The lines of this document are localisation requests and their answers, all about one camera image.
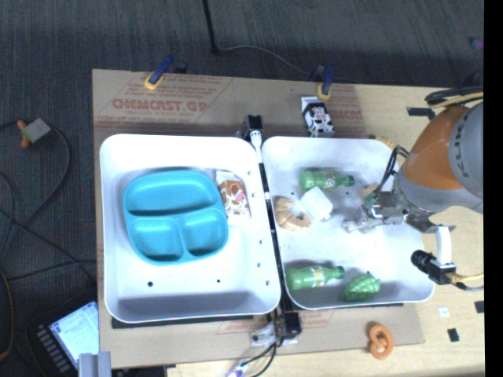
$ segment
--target green soda bottle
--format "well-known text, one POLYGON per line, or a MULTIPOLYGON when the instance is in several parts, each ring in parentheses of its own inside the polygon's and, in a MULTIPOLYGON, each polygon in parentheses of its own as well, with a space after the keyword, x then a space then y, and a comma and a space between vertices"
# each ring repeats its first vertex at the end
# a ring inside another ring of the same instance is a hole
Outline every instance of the green soda bottle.
POLYGON ((340 185, 351 187, 354 185, 354 178, 353 176, 339 176, 328 171, 311 172, 305 170, 300 174, 299 182, 300 187, 305 191, 312 189, 314 186, 318 186, 322 190, 333 190, 340 185))
POLYGON ((323 265, 312 265, 301 269, 289 269, 286 272, 286 284, 291 291, 320 287, 332 278, 342 280, 344 268, 341 266, 328 268, 323 265))

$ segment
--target green bottle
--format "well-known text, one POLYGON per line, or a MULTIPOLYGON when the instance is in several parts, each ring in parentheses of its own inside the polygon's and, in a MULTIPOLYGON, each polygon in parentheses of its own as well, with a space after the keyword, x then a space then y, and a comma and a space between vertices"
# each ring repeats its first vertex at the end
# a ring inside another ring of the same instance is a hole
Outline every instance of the green bottle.
POLYGON ((342 280, 344 278, 344 268, 340 266, 328 268, 323 265, 312 265, 301 269, 289 269, 286 272, 286 284, 291 291, 320 287, 332 278, 342 280))
POLYGON ((318 186, 322 190, 333 190, 339 185, 351 187, 354 185, 354 178, 353 176, 338 176, 327 171, 311 172, 305 170, 300 174, 299 182, 303 190, 312 189, 314 186, 318 186))

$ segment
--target green object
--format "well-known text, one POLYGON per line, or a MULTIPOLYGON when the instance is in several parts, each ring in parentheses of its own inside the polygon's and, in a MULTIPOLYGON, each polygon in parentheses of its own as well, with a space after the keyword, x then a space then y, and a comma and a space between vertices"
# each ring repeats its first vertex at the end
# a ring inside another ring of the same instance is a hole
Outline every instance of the green object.
POLYGON ((364 273, 356 276, 342 291, 340 297, 346 302, 364 302, 372 298, 380 289, 380 280, 364 273))
POLYGON ((318 186, 322 190, 333 190, 340 185, 351 187, 354 185, 354 178, 353 176, 339 176, 328 171, 311 172, 305 170, 300 174, 299 183, 303 190, 312 189, 314 186, 318 186))
POLYGON ((301 269, 289 269, 286 272, 286 284, 291 291, 320 287, 332 278, 343 279, 344 268, 340 266, 328 268, 323 265, 312 265, 301 269))

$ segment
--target white tray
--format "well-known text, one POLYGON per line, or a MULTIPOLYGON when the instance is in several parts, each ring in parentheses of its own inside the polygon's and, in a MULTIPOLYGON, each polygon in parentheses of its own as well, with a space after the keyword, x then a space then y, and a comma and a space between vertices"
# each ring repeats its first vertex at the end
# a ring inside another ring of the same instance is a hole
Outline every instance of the white tray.
POLYGON ((105 304, 126 323, 268 313, 281 296, 263 185, 253 147, 232 137, 117 134, 100 149, 105 304), (122 195, 133 179, 174 168, 215 179, 228 170, 244 183, 251 216, 229 226, 225 247, 178 265, 140 259, 128 239, 122 195))
MULTIPOLYGON (((277 224, 285 272, 313 264, 341 265, 346 270, 342 280, 332 280, 324 287, 290 291, 296 305, 303 309, 383 305, 421 302, 432 295, 433 282, 410 261, 415 250, 424 249, 416 229, 405 223, 378 226, 366 234, 347 233, 342 228, 343 218, 362 203, 359 190, 381 181, 391 154, 389 147, 376 140, 272 137, 264 142, 262 154, 273 201, 278 196, 293 201, 302 196, 299 173, 303 169, 331 169, 355 179, 354 186, 340 186, 327 194, 335 214, 329 221, 313 221, 302 232, 277 224), (343 301, 343 287, 367 272, 381 280, 380 292, 367 302, 343 301)), ((389 190, 391 183, 392 178, 384 190, 389 190)))

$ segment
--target screen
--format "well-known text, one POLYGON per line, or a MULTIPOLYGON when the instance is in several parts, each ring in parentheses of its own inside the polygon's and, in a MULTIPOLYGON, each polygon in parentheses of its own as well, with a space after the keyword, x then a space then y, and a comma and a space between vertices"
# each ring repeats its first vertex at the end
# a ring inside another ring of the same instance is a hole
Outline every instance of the screen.
POLYGON ((100 338, 97 303, 89 302, 49 326, 75 368, 81 353, 98 354, 100 338))

